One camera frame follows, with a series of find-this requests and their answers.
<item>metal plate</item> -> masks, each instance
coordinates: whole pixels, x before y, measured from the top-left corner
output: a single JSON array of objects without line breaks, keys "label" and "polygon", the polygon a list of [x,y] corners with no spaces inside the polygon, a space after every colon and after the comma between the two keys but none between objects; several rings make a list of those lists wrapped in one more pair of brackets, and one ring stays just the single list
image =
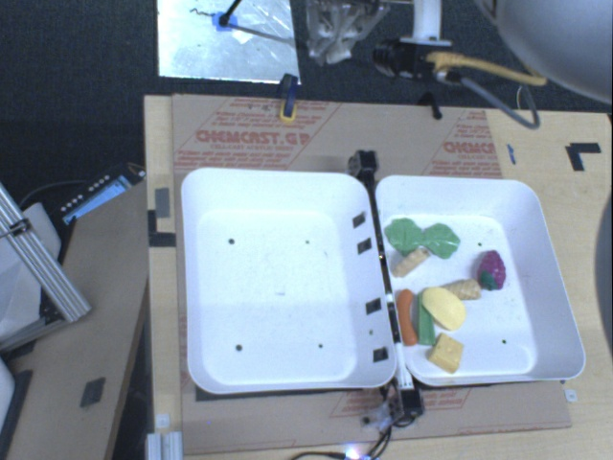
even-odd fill
[{"label": "metal plate", "polygon": [[234,0],[157,0],[162,77],[276,83],[299,76],[289,0],[243,0],[241,28],[219,31],[212,15]]}]

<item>empty white tray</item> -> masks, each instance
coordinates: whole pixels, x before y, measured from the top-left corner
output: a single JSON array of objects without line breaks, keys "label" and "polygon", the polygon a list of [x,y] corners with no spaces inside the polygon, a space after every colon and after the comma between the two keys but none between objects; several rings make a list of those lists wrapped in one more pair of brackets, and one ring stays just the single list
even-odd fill
[{"label": "empty white tray", "polygon": [[396,370],[369,198],[337,173],[182,185],[188,365],[219,394],[377,387]]},{"label": "empty white tray", "polygon": [[[382,229],[393,219],[409,218],[420,228],[444,223],[461,239],[448,260],[431,256],[406,277],[392,277],[395,291],[409,288],[417,295],[475,278],[483,253],[492,249],[507,269],[502,289],[465,301],[466,321],[458,331],[436,326],[437,334],[446,332],[464,344],[455,374],[428,361],[429,346],[403,348],[415,378],[443,386],[563,380],[581,373],[585,353],[532,189],[514,180],[390,176],[377,186],[376,199]],[[401,256],[387,239],[385,247],[392,268]]]}]

